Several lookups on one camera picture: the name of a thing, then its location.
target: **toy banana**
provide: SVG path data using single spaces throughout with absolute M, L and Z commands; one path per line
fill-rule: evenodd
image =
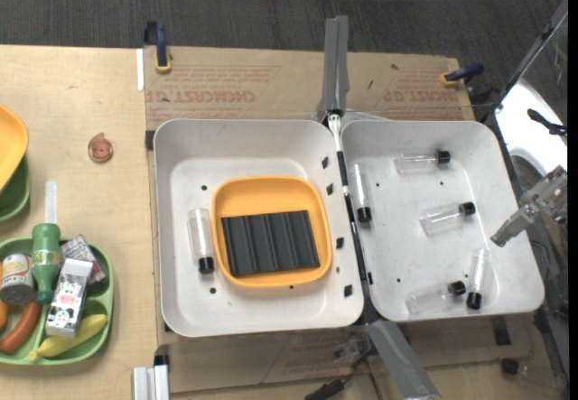
M 98 334 L 98 332 L 105 327 L 107 321 L 108 318 L 104 314 L 85 317 L 80 321 L 76 338 L 71 339 L 62 336 L 52 336 L 46 339 L 37 350 L 29 352 L 28 358 L 35 360 L 39 356 L 49 358 L 60 355 L 62 352 L 66 352 Z

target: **wooden surface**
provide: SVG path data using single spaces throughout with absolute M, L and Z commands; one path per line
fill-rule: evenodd
M 156 349 L 145 103 L 134 50 L 0 46 L 0 102 L 27 125 L 29 209 L 0 224 L 0 240 L 44 221 L 44 182 L 56 181 L 63 236 L 81 233 L 115 270 L 113 320 L 93 357 L 62 367 L 0 366 L 2 398 L 130 398 L 132 368 Z M 104 132 L 115 150 L 88 157 Z

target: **green bowl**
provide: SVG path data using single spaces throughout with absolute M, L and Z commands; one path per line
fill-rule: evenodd
M 69 241 L 67 238 L 63 238 L 61 244 L 64 244 L 67 241 Z M 87 300 L 82 311 L 82 317 L 84 318 L 89 315 L 104 313 L 107 316 L 107 324 L 105 327 L 89 340 L 85 340 L 78 346 L 63 352 L 56 357 L 38 357 L 36 360 L 32 361 L 28 358 L 28 353 L 31 350 L 37 350 L 47 337 L 44 333 L 44 323 L 46 322 L 46 316 L 50 305 L 44 305 L 41 317 L 36 323 L 33 333 L 15 352 L 5 353 L 0 350 L 0 363 L 7 363 L 10 365 L 65 365 L 88 358 L 94 355 L 97 350 L 102 347 L 105 340 L 107 340 L 108 330 L 112 320 L 114 292 L 113 268 L 107 253 L 92 243 L 89 243 L 89 245 L 98 262 L 107 274 L 107 278 L 88 288 Z M 31 255 L 32 250 L 32 237 L 16 237 L 8 239 L 4 243 L 0 244 L 0 260 L 4 260 L 7 256 L 15 253 Z M 22 310 L 22 305 L 10 306 L 8 310 L 8 322 L 2 332 L 0 332 L 0 340 L 3 339 L 20 320 Z
M 18 215 L 30 199 L 30 178 L 26 154 L 10 181 L 0 191 L 0 223 Z

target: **white plastic tray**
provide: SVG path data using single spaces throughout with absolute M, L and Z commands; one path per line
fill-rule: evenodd
M 322 160 L 327 157 L 325 169 Z M 177 119 L 154 138 L 161 302 L 167 325 L 182 336 L 337 328 L 361 314 L 363 296 L 331 133 L 313 121 Z M 321 194 L 333 244 L 322 278 L 290 288 L 248 289 L 219 271 L 197 271 L 187 213 L 210 209 L 224 181 L 250 175 L 293 175 Z M 333 184 L 329 195 L 326 187 Z M 336 239 L 344 238 L 337 249 Z M 352 295 L 344 288 L 352 285 Z
M 544 299 L 544 285 L 526 232 L 501 248 L 490 239 L 518 209 L 494 134 L 475 122 L 354 121 L 341 139 L 347 165 L 364 163 L 374 203 L 373 221 L 360 224 L 359 239 L 371 273 L 371 300 L 392 321 L 434 320 L 530 312 Z M 433 173 L 397 173 L 394 158 L 407 149 L 442 148 L 452 154 Z M 428 237 L 423 209 L 473 201 L 477 213 L 462 228 Z M 486 247 L 493 277 L 480 311 L 465 300 L 449 311 L 411 316 L 405 297 L 413 289 L 469 281 L 471 253 Z

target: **orange tray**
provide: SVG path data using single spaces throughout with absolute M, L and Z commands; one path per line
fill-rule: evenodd
M 225 217 L 306 210 L 309 213 L 319 267 L 233 276 L 228 265 Z M 219 267 L 234 284 L 252 288 L 305 284 L 321 278 L 331 265 L 331 237 L 322 198 L 306 180 L 265 175 L 242 177 L 220 185 L 212 199 L 212 225 Z
M 24 122 L 0 104 L 0 192 L 12 178 L 28 148 Z

